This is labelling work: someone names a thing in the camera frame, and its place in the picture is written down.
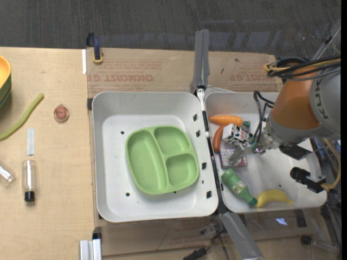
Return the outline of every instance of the wooden table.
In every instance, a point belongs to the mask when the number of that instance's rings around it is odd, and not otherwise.
[[[11,95],[0,108],[0,133],[20,119],[39,93],[44,94],[26,123],[0,141],[0,159],[17,175],[9,187],[0,185],[0,259],[78,259],[79,241],[90,240],[94,230],[91,136],[82,50],[1,47],[0,55],[12,66]],[[55,107],[61,103],[70,113],[65,123],[53,117]],[[32,156],[27,156],[28,128],[35,130]],[[26,159],[37,161],[34,205],[26,203],[22,194],[21,162]],[[319,211],[312,213],[319,232],[326,236]],[[240,259],[227,241],[230,259]],[[298,237],[258,238],[257,245],[268,260],[334,259],[324,251],[300,245]],[[105,259],[182,259],[192,251],[146,252]],[[216,242],[205,259],[224,257]]]

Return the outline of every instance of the toy banana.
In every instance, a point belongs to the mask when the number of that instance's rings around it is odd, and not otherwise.
[[[290,200],[286,193],[281,190],[266,190],[260,193],[257,197],[256,208],[264,207],[269,202],[286,202],[289,204],[293,204],[294,201]]]

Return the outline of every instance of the white tray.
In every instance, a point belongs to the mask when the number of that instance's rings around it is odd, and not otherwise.
[[[195,96],[177,92],[103,92],[93,99],[92,109],[97,207],[105,220],[202,217],[215,212],[218,197],[214,173],[201,105]],[[176,193],[149,195],[133,181],[125,142],[133,131],[158,125],[173,125],[186,132],[197,154],[200,174],[197,182]]]
[[[263,93],[265,98],[275,101],[277,93]],[[253,93],[210,93],[206,96],[205,106],[209,116],[217,114],[238,115],[243,120],[251,121],[250,132],[254,133],[259,122],[258,110],[253,100]],[[210,122],[210,133],[213,137],[218,129],[218,125]],[[309,140],[300,144],[301,147],[312,151]],[[232,149],[233,146],[225,142],[221,143],[221,150]],[[231,211],[236,213],[275,211],[287,209],[303,209],[308,207],[320,207],[326,202],[326,192],[316,194],[307,189],[307,186],[296,183],[290,177],[290,170],[297,166],[310,171],[309,163],[306,159],[301,161],[294,160],[278,149],[267,151],[263,155],[248,154],[247,167],[238,167],[234,171],[248,185],[251,194],[257,197],[262,191],[268,189],[278,189],[284,191],[289,199],[294,201],[293,205],[287,203],[269,203],[262,208],[249,207],[247,202],[237,197],[227,187],[223,186],[222,198],[224,204]],[[216,157],[216,165],[219,176],[225,170],[221,168],[219,157]]]

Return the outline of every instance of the green bottle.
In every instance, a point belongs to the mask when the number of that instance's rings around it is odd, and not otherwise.
[[[257,203],[256,198],[249,193],[249,189],[245,182],[243,182],[231,168],[227,169],[222,175],[222,181],[228,185],[234,194],[247,201],[249,206],[252,207]]]

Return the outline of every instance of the test tube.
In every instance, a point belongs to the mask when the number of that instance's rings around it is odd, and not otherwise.
[[[5,184],[11,183],[16,179],[15,172],[0,160],[0,179]]]
[[[26,160],[22,162],[22,187],[24,200],[35,201],[36,191],[36,161]]]

